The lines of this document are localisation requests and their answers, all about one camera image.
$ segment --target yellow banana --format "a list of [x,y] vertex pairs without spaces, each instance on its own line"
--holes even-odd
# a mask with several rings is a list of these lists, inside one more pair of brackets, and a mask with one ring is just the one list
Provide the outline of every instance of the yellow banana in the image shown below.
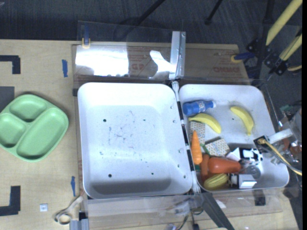
[[196,121],[209,125],[216,133],[220,134],[222,131],[219,122],[212,116],[205,113],[198,113],[194,117],[189,117],[189,121]]
[[232,106],[230,110],[242,119],[245,128],[248,132],[248,135],[250,136],[251,130],[254,127],[254,121],[251,115],[246,110],[244,110],[242,107],[239,106]]
[[216,190],[224,186],[227,181],[227,174],[215,174],[204,182],[203,187],[207,190]]

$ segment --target blue bottle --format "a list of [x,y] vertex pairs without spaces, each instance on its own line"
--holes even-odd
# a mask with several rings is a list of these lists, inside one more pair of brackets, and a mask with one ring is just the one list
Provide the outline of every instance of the blue bottle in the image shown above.
[[215,101],[198,100],[184,103],[182,105],[182,111],[186,116],[191,116],[198,113],[204,113],[208,108],[214,108],[215,106]]

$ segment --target green plate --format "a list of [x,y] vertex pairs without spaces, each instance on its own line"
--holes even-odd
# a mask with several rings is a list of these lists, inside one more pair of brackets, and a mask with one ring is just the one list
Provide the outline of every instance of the green plate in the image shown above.
[[24,161],[40,161],[68,128],[66,114],[36,95],[15,98],[0,113],[0,147]]

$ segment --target wooden table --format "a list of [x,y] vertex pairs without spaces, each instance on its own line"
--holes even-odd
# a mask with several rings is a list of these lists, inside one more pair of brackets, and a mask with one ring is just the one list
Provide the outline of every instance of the wooden table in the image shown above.
[[[54,215],[75,199],[71,177],[76,178],[79,194],[78,154],[75,117],[75,97],[72,95],[72,45],[74,41],[0,40],[0,55],[18,55],[21,74],[12,74],[10,62],[0,62],[0,86],[14,86],[15,97],[32,93],[62,109],[69,118],[69,128],[58,146],[40,162],[25,162],[0,149],[0,206],[9,204],[10,187],[21,186],[21,210],[18,215],[1,216],[0,230],[60,230],[69,229],[54,221]],[[68,63],[64,77],[62,60]],[[230,217],[235,229],[297,229],[289,200],[281,195],[281,212],[267,215]],[[48,211],[40,212],[40,204]],[[72,218],[78,218],[76,207]],[[216,228],[210,219],[198,221],[201,229]],[[134,229],[164,229],[165,225]],[[191,229],[186,224],[183,230]]]

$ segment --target small white cube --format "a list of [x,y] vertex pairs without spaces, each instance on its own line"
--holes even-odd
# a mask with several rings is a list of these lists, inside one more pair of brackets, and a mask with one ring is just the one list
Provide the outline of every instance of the small white cube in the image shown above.
[[40,212],[48,211],[48,204],[40,204],[39,205],[39,211]]

